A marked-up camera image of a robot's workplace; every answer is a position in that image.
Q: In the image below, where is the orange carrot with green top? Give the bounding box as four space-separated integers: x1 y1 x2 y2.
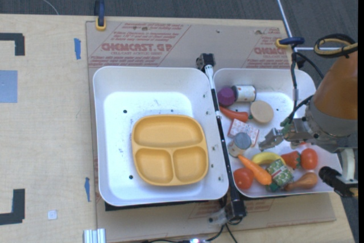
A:
237 154 281 193

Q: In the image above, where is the white can with orange print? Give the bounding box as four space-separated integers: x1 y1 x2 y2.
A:
233 84 257 103

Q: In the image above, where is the yellow divided plate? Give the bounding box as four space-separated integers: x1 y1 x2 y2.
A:
131 114 210 187

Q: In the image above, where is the red tomato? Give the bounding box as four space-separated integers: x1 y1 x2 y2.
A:
233 167 255 191

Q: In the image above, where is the brown cardboard board red print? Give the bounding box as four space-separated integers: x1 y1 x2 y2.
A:
85 19 338 243

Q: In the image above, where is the tan round biscuit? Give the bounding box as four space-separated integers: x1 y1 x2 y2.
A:
250 100 275 125

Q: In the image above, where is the white and red packet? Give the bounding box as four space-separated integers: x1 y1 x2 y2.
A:
227 118 260 147

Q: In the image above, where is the black cylinder on white bracket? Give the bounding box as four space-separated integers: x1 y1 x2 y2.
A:
318 147 358 199

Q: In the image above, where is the orange tomato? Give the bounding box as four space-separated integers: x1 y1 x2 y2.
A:
300 147 319 171

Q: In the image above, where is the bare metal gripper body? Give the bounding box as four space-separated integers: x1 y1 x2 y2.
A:
283 117 350 152

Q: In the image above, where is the purple cup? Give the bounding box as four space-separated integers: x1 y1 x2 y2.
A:
217 86 238 108

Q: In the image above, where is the white plastic tray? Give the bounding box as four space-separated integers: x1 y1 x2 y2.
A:
92 65 230 207
213 67 344 199

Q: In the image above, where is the thin black and white rod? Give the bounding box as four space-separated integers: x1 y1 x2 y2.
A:
204 64 240 203

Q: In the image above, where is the orange-brown pear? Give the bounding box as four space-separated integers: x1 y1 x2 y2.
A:
284 171 319 192

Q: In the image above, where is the yellow banana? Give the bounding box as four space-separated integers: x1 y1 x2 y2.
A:
251 151 287 166

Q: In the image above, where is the green and white carton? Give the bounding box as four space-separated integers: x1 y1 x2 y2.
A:
265 158 295 188

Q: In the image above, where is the red-orange carrot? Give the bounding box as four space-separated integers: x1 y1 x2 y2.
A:
218 105 254 123

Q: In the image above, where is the cream can with grey lid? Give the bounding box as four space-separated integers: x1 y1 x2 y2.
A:
227 131 253 158

